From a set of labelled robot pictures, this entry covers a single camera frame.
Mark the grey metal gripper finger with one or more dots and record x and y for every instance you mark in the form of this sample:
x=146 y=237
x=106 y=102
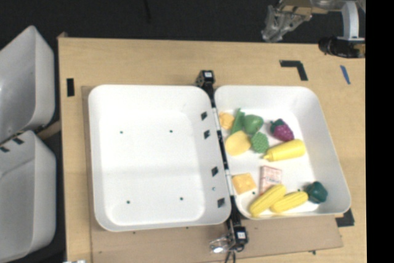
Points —
x=294 y=23
x=272 y=27

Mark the light green pepper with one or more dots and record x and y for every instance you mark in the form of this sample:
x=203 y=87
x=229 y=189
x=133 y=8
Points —
x=254 y=123

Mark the green pea pod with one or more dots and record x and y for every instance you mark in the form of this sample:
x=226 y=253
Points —
x=237 y=121

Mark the purple grapes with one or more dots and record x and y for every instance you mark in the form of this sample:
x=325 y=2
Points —
x=283 y=131

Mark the orange biscuit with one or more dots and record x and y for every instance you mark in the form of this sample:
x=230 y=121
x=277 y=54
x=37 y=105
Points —
x=226 y=120

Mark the green grapes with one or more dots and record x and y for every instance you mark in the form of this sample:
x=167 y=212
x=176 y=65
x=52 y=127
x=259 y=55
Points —
x=259 y=142

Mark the white plastic tray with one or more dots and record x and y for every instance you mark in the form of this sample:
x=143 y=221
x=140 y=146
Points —
x=317 y=138
x=154 y=163

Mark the yellow lemon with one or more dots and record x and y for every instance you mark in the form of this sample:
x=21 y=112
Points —
x=237 y=143

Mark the yellow mustard bottle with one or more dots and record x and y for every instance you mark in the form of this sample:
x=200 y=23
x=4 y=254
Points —
x=286 y=150

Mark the thin black and white rod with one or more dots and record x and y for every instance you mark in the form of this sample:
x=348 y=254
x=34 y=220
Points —
x=222 y=151

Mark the pink carton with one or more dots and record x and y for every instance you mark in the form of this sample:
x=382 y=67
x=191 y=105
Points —
x=271 y=178

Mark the yellow cheese slice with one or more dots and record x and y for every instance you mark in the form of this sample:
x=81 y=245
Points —
x=243 y=183

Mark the dark green pepper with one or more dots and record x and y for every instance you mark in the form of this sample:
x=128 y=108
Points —
x=317 y=192

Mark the yellow corn cob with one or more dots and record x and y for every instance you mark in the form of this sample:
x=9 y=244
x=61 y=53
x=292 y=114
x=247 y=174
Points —
x=290 y=201
x=267 y=200

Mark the black cylinder on white bracket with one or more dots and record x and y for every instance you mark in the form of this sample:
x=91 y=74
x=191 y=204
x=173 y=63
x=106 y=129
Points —
x=338 y=46

